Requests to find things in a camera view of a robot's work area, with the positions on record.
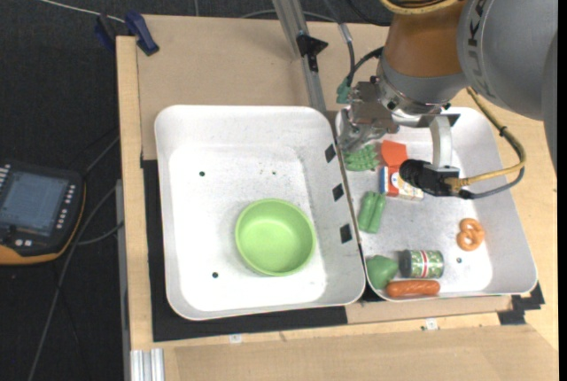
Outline orange pretzel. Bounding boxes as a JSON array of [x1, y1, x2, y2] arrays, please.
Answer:
[[456, 217, 485, 253]]

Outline white plastic tray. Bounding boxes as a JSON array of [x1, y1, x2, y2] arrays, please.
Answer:
[[153, 104, 367, 322], [335, 105, 540, 303]]

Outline green can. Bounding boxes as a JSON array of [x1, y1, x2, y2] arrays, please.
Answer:
[[398, 249, 446, 280]]

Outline green bowl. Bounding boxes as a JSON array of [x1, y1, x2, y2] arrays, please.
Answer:
[[234, 198, 317, 277]]

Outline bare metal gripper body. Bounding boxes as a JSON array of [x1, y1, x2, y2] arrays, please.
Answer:
[[347, 79, 447, 135]]

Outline black cylinder on white bracket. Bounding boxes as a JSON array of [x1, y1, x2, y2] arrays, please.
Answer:
[[398, 113, 462, 198]]

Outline green toy vegetable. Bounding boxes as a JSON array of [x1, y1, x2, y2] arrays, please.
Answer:
[[365, 254, 400, 290]]

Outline green bell pepper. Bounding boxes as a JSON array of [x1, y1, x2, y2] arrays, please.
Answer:
[[357, 190, 387, 235]]

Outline green grapes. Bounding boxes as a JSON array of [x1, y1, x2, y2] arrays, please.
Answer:
[[343, 144, 381, 173]]

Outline orange sausage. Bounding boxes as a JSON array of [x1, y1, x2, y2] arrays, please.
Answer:
[[385, 279, 442, 299]]

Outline white and orange carton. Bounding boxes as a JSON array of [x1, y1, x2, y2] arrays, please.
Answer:
[[377, 165, 425, 202]]

